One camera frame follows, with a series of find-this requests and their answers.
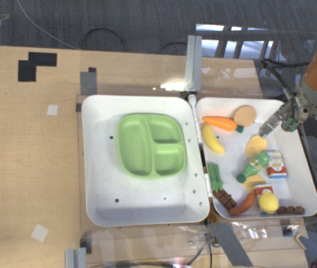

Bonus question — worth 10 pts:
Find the pale wooden board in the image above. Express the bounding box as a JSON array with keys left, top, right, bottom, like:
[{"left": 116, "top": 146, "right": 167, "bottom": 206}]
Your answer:
[{"left": 79, "top": 50, "right": 309, "bottom": 268}]

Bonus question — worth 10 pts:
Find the yellow lemon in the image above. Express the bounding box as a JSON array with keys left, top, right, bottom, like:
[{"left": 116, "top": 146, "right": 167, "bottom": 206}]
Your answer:
[{"left": 259, "top": 191, "right": 280, "bottom": 215}]

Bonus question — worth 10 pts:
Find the orange sausage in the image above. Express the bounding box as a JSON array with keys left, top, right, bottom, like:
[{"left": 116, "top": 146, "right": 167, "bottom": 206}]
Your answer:
[{"left": 229, "top": 192, "right": 257, "bottom": 217}]

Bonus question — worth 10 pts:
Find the thin black and white rod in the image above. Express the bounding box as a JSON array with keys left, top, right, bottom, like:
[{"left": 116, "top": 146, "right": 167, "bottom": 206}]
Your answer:
[{"left": 187, "top": 93, "right": 214, "bottom": 199}]

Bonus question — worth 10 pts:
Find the red and white carton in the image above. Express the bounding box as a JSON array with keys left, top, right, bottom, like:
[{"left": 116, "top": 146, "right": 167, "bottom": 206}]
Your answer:
[{"left": 266, "top": 150, "right": 289, "bottom": 179}]

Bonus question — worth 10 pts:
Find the orange-yellow flat crisp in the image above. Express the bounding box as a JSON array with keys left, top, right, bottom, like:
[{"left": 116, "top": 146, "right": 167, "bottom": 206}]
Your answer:
[{"left": 244, "top": 135, "right": 268, "bottom": 157}]

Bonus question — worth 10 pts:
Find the red and white can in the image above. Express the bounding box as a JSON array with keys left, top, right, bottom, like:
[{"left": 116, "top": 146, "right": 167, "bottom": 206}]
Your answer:
[{"left": 252, "top": 183, "right": 275, "bottom": 215}]

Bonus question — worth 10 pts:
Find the orange carrot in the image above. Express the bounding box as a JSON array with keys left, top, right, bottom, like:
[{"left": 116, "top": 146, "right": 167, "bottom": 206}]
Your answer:
[{"left": 202, "top": 116, "right": 244, "bottom": 134}]

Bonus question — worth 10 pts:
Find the green divided plate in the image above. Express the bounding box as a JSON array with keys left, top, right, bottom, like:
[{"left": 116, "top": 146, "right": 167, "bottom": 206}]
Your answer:
[{"left": 117, "top": 113, "right": 187, "bottom": 180}]

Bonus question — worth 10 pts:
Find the green asparagus bunch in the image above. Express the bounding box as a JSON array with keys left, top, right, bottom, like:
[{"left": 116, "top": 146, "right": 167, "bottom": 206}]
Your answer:
[{"left": 207, "top": 162, "right": 224, "bottom": 193}]

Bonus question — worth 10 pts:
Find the brown chocolate bar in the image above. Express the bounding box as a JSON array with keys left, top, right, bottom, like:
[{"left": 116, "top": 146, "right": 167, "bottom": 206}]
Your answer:
[
  {"left": 276, "top": 205, "right": 305, "bottom": 216},
  {"left": 212, "top": 188, "right": 238, "bottom": 212}
]

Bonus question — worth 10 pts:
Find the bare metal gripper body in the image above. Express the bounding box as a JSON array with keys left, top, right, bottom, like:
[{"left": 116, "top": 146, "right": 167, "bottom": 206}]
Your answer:
[{"left": 266, "top": 99, "right": 317, "bottom": 130}]

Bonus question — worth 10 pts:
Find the green bottle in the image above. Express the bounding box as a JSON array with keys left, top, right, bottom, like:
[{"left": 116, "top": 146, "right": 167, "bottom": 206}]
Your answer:
[{"left": 236, "top": 151, "right": 271, "bottom": 184}]

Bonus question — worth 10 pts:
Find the yellow cheese slice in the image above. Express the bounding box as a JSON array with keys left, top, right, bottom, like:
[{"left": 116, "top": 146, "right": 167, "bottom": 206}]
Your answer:
[{"left": 243, "top": 174, "right": 266, "bottom": 192}]

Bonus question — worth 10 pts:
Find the white plastic tray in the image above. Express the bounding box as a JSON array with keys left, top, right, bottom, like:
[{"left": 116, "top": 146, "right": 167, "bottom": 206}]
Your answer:
[
  {"left": 81, "top": 94, "right": 211, "bottom": 228},
  {"left": 196, "top": 97, "right": 317, "bottom": 221}
]

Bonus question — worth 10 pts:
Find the tan round biscuit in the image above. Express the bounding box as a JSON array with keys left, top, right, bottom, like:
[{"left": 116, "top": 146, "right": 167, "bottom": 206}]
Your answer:
[{"left": 233, "top": 105, "right": 257, "bottom": 128}]

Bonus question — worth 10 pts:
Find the yellow banana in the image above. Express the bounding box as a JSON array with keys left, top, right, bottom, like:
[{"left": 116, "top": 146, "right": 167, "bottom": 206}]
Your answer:
[{"left": 201, "top": 123, "right": 226, "bottom": 155}]

